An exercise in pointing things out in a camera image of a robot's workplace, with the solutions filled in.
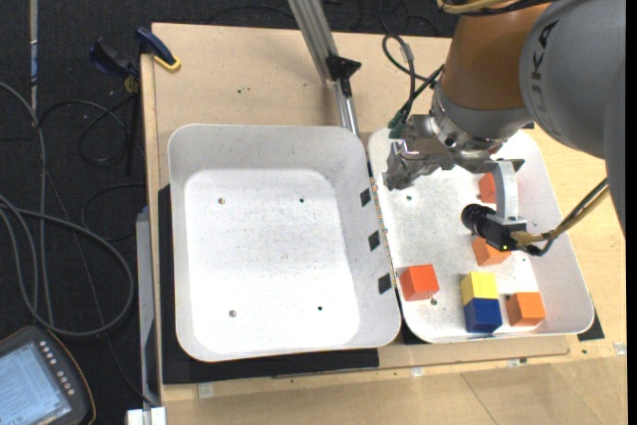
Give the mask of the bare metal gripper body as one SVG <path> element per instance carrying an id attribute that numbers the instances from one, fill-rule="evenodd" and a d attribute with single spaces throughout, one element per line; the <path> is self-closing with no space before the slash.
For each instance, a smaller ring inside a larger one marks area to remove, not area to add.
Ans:
<path id="1" fill-rule="evenodd" d="M 471 119 L 460 127 L 445 113 L 396 115 L 396 174 L 429 175 L 463 168 L 484 173 L 503 145 L 503 126 L 494 119 Z"/>

